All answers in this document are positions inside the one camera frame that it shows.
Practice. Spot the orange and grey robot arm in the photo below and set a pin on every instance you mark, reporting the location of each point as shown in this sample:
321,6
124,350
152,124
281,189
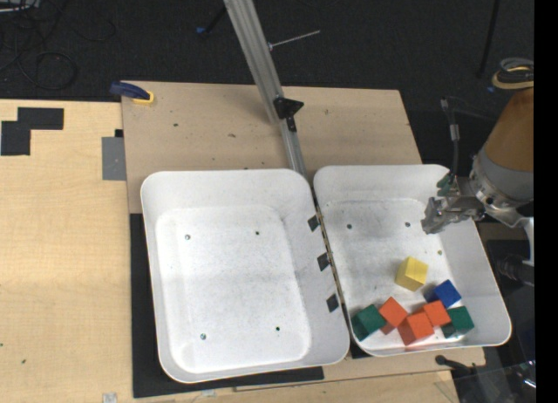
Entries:
512,144

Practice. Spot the orange cube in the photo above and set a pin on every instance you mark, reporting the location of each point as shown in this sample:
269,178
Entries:
437,313
393,312
418,329

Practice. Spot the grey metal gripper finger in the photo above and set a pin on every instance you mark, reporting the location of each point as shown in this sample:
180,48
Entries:
436,206
431,223

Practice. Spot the yellow cube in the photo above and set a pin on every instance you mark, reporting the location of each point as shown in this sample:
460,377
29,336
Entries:
412,274

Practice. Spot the pale wooden board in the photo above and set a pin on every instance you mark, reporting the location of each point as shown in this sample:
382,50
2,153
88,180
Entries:
209,131

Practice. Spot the blue cube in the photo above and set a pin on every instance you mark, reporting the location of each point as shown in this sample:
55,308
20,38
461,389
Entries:
448,293

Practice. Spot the white plastic tray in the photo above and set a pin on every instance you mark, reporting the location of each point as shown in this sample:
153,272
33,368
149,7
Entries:
235,288
375,244

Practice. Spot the green cube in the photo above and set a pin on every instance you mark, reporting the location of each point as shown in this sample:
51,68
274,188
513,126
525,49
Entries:
461,319
368,320

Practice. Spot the black cylinder on white bracket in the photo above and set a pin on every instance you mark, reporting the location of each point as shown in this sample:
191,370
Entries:
519,268

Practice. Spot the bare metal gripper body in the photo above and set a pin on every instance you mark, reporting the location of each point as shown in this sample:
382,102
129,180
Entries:
468,208

